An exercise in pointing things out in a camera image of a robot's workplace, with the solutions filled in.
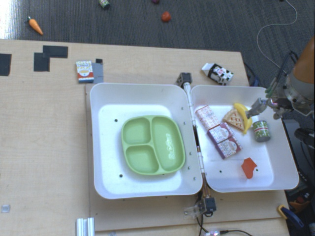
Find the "cow print carton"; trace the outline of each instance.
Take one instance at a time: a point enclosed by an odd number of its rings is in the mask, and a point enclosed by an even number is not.
[[[206,63],[201,70],[212,80],[223,86],[227,86],[233,78],[234,73],[226,70],[222,66],[215,63]]]

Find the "toy carrot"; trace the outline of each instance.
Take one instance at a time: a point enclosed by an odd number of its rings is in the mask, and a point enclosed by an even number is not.
[[[40,35],[44,35],[35,19],[28,17],[28,22],[35,31],[37,31]]]

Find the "black tape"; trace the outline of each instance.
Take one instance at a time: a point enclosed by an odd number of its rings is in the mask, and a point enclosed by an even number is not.
[[[12,54],[0,54],[0,76],[9,76]]]
[[[103,60],[102,59],[96,59],[95,63],[103,64]]]
[[[103,76],[103,64],[101,63],[92,63],[94,84],[104,82]]]
[[[34,72],[49,72],[50,59],[43,53],[34,53]]]
[[[44,58],[68,58],[68,47],[67,46],[43,46],[43,57]]]

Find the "green can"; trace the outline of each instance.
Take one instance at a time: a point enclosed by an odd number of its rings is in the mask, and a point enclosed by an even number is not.
[[[252,124],[257,142],[262,143],[270,140],[270,132],[267,122],[265,120],[259,120]]]
[[[102,8],[108,9],[110,7],[109,1],[108,0],[98,0],[98,3]]]

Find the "wooden table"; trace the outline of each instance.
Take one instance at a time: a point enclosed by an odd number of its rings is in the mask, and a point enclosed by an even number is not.
[[[42,52],[43,45],[68,46],[68,58],[51,58],[50,72],[34,72],[34,53]],[[215,62],[235,73],[231,85],[248,85],[238,52],[0,40],[0,53],[12,54],[10,75],[0,76],[0,205],[11,205],[9,213],[0,213],[4,236],[75,235],[75,220],[91,216],[86,96],[76,61],[103,59],[105,82],[174,84],[181,72],[190,72],[192,86],[216,84],[201,72],[205,63]],[[205,221],[206,229],[288,235],[276,212],[278,205],[287,205],[283,191],[213,195],[218,211]],[[113,215],[104,221],[107,230],[96,235],[199,232],[195,220],[167,213],[133,219],[123,228]]]

